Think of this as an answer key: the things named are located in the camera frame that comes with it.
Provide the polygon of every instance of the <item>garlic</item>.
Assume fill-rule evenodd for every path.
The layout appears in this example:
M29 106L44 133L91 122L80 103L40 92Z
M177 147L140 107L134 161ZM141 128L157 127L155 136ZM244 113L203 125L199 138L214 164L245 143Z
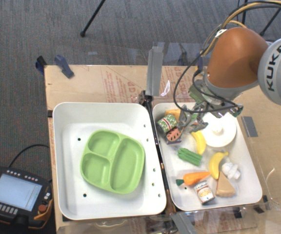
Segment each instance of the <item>garlic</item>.
M238 179L240 177L238 165L233 164L231 162L227 162L222 165L222 172L225 174L225 176L228 177L228 179Z

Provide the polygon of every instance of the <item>cardboard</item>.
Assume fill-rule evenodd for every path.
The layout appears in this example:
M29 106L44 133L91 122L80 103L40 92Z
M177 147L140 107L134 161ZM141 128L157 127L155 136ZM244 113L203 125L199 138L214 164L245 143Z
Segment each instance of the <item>cardboard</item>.
M57 104L66 101L137 103L140 93L146 90L147 66L70 65L70 68L75 74L70 79L61 72L61 68L58 66L49 65L44 68L46 102L49 112ZM172 102L175 84L185 69L185 66L162 67L160 93L165 91L168 82L170 83L170 89L166 95L154 97L153 106L157 103ZM195 67L191 67L178 85L176 95L179 102L192 101L188 96L188 89L192 85L191 78L195 69ZM258 86L243 92L234 102L244 105L241 115L238 116L238 121L265 196L258 205L258 208L261 206L261 209L264 210L260 213L255 212L256 223L251 221L252 218L250 217L247 217L250 221L245 225L239 220L236 222L231 220L231 223L236 223L234 230L240 229L240 232L237 233L281 233L281 106L271 102ZM256 137L245 134L248 132L248 126L241 117L252 118L254 126L250 124L250 127L255 128ZM58 193L54 131L51 117L48 118L48 127L55 200L55 198L58 198ZM83 230L83 225L90 224L89 220L84 223L82 221L63 221L58 201L54 203L54 207L58 234L76 233L77 226L79 227L78 231L80 231ZM134 221L131 226L139 230L145 230L149 221L150 218L146 221ZM198 222L199 226L206 223L200 221Z

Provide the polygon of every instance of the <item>carrot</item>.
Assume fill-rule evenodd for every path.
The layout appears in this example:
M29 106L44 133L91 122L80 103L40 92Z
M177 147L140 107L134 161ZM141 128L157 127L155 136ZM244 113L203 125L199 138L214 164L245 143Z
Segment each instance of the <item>carrot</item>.
M183 179L177 179L176 184L180 186L181 184L185 183L186 185L193 185L198 183L203 178L210 175L210 172L195 172L195 173L188 173L183 176Z

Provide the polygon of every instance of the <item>display screen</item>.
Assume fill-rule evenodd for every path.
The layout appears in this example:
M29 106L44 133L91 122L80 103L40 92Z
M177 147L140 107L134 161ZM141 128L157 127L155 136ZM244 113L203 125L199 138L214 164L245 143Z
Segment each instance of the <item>display screen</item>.
M42 186L21 178L2 174L0 177L0 203L32 211Z

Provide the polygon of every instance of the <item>toy can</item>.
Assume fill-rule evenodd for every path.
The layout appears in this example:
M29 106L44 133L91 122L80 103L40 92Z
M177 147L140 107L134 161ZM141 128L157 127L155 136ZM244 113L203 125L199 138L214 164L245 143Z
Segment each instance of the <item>toy can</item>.
M210 187L208 186L207 181L202 181L198 183L197 185L194 186L194 189L198 195L201 204L209 202L210 200L215 198Z
M176 120L175 116L172 114L164 116L162 119L158 120L157 126L160 132L167 133L171 129L175 128L178 121Z

